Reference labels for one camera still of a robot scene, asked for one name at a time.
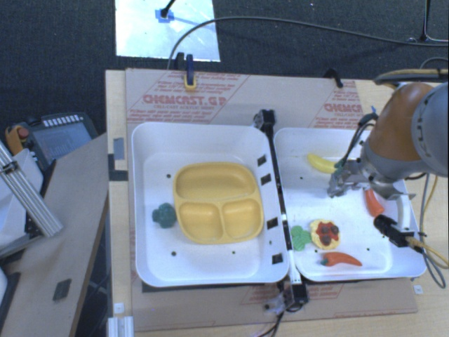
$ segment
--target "toy banana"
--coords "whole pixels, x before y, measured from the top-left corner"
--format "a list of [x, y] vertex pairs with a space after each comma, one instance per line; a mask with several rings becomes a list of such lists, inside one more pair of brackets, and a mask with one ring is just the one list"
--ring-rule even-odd
[[320, 157], [316, 154], [307, 154], [307, 160], [309, 163], [317, 169], [318, 171], [324, 172], [324, 173], [334, 173], [335, 172], [335, 162], [329, 161], [324, 159], [323, 157]]

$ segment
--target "red chili pepper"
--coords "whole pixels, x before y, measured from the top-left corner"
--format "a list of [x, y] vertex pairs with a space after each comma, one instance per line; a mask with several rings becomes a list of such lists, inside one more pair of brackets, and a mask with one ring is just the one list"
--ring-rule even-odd
[[376, 199], [373, 189], [365, 190], [365, 201], [372, 217], [378, 217], [385, 211], [384, 207]]
[[327, 252], [323, 256], [321, 264], [324, 266], [334, 266], [337, 263], [348, 263], [350, 265], [362, 266], [362, 262], [343, 252]]

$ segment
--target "black fabric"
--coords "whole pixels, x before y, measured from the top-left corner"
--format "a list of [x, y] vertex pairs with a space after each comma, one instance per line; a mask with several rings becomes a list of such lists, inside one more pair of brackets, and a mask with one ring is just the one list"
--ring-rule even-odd
[[[424, 0], [213, 0], [213, 5], [216, 17], [287, 18], [401, 41], [419, 38], [424, 18]], [[448, 0], [432, 0], [433, 37], [448, 38], [448, 11]], [[0, 0], [2, 131], [29, 115], [82, 111], [102, 133], [105, 70], [165, 68], [166, 60], [116, 56], [114, 13], [114, 0]], [[448, 55], [447, 48], [399, 46], [273, 22], [221, 22], [217, 36], [221, 62], [197, 63], [198, 70], [322, 77], [333, 67], [342, 79], [372, 79]]]

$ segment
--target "toy broccoli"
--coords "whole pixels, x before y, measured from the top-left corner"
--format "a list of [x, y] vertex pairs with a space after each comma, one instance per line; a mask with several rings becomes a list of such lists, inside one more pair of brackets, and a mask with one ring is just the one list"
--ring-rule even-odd
[[176, 222], [175, 209], [168, 203], [162, 204], [153, 211], [153, 221], [160, 224], [162, 228], [170, 228]]

